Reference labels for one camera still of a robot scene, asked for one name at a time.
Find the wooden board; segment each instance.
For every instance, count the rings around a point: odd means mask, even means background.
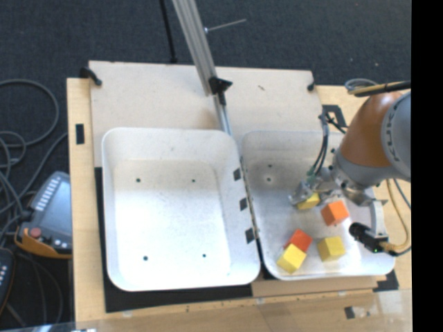
[[[68,117],[69,117],[69,156],[71,170],[72,208],[73,208],[73,245],[74,245],[74,294],[76,321],[114,320],[128,315],[143,317],[149,315],[169,314],[189,311],[190,305],[162,306],[158,308],[140,309],[131,313],[105,313],[105,299],[103,292],[102,266],[100,259],[100,242],[98,234],[98,215],[96,204],[96,188],[93,175],[93,137],[91,124],[91,96],[90,82],[84,79],[67,80]],[[344,100],[344,88],[318,86],[317,92],[323,104],[340,104],[347,119],[358,109],[355,99]],[[349,108],[344,106],[350,101]],[[84,144],[77,144],[75,134],[76,125],[84,127]],[[386,192],[378,188],[381,195]],[[401,240],[402,229],[399,228],[396,217],[389,206],[385,208],[388,231],[392,240]],[[400,257],[395,268],[400,281],[400,287],[411,287],[410,254]],[[322,279],[321,282],[294,284],[291,288],[283,288],[282,283],[263,281],[258,279],[253,283],[254,298],[240,301],[211,302],[193,304],[192,308],[221,309],[235,306],[253,306],[256,299],[263,296],[300,296],[319,292],[329,292],[332,296],[339,296],[341,291],[357,289],[367,291],[376,285],[380,277],[356,277],[356,279]]]

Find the yellow block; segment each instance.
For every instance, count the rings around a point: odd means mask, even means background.
[[[297,203],[297,208],[300,210],[311,209],[320,203],[320,197],[317,192],[314,192],[306,201]]]
[[[288,273],[294,273],[302,265],[305,258],[306,253],[304,253],[297,246],[290,243],[278,259],[277,265],[283,268]]]
[[[334,261],[346,253],[339,236],[326,237],[317,243],[317,248],[322,261]]]

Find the black clip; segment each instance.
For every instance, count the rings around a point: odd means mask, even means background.
[[[311,84],[307,85],[307,90],[308,90],[309,92],[313,91],[315,85],[316,85],[316,82],[313,81]]]
[[[97,86],[100,86],[102,84],[102,80],[100,80],[97,75],[87,66],[83,66],[80,69],[80,77],[82,79],[87,79],[88,77],[90,77],[94,81],[94,84],[96,84]]]
[[[337,125],[340,128],[347,128],[345,117],[343,116],[343,113],[339,106],[337,106],[336,104],[324,104],[323,110],[325,113],[332,112],[333,114],[335,114]]]
[[[210,90],[212,91],[213,95],[219,96],[220,104],[224,106],[226,106],[226,98],[224,97],[224,92],[229,89],[232,84],[233,83],[231,81],[219,79],[215,76],[212,76],[209,79]]]

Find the black surface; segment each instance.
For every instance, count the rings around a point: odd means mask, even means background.
[[[316,84],[343,85],[354,77],[380,83],[411,79],[412,0],[196,2],[206,27],[247,19],[244,24],[209,32],[218,66],[307,69]],[[191,64],[172,2],[165,0],[165,7],[178,63]],[[11,173],[15,188],[24,187],[48,148],[67,130],[68,77],[78,77],[89,60],[168,63],[170,58],[159,0],[0,0],[0,80],[40,82],[60,104],[57,128],[44,142],[30,147],[26,161]],[[47,129],[52,114],[51,102],[38,90],[26,86],[0,89],[0,131],[15,130],[29,140]],[[68,164],[64,141],[33,188],[54,171],[68,172]],[[62,285],[63,319],[70,320],[70,263],[38,260]],[[54,311],[54,288],[51,282],[44,283],[51,303],[48,309]],[[39,296],[30,265],[19,260],[10,301],[29,325],[42,323]],[[19,325],[4,311],[0,328],[14,326]]]
[[[397,276],[395,274],[395,270],[391,270],[386,275],[385,281],[377,282],[377,287],[373,289],[374,293],[379,291],[395,291],[399,288],[399,282],[397,280]]]
[[[84,144],[84,125],[75,125],[75,143],[77,145]]]
[[[153,307],[171,304],[190,304],[193,302],[208,302],[216,300],[251,297],[251,285],[225,286],[215,288],[159,290],[130,293],[115,286],[110,280],[106,269],[105,227],[103,222],[103,186],[102,168],[95,168],[97,189],[97,211],[100,225],[100,245],[102,250],[103,282],[105,288],[105,305],[107,312],[133,310],[135,308]]]
[[[355,312],[352,306],[345,307],[345,315],[348,320],[355,318]]]

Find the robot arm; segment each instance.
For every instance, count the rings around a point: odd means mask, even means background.
[[[289,197],[292,205],[317,194],[320,203],[344,195],[370,206],[372,227],[353,223],[350,234],[373,252],[386,251],[381,202],[365,190],[389,178],[410,182],[410,91],[371,95],[352,120],[332,164],[308,175]]]

